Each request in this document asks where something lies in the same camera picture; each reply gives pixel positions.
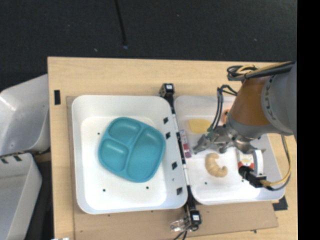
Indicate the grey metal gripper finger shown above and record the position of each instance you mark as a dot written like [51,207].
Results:
[224,149]
[203,142]

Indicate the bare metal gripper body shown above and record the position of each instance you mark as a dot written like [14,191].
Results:
[228,135]

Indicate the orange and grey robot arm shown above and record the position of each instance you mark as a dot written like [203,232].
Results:
[252,101]

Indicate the pale yellow flat slice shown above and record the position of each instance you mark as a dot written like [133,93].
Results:
[198,126]

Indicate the white and purple packet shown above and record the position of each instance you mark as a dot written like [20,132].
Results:
[186,144]

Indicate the beige toy croissant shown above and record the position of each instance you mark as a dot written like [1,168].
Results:
[215,166]

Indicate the white and orange small can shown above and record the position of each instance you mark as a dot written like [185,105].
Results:
[245,160]

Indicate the white plastic tray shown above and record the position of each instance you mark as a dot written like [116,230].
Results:
[125,199]
[225,189]

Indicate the blue divided plate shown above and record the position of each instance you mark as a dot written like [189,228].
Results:
[132,149]

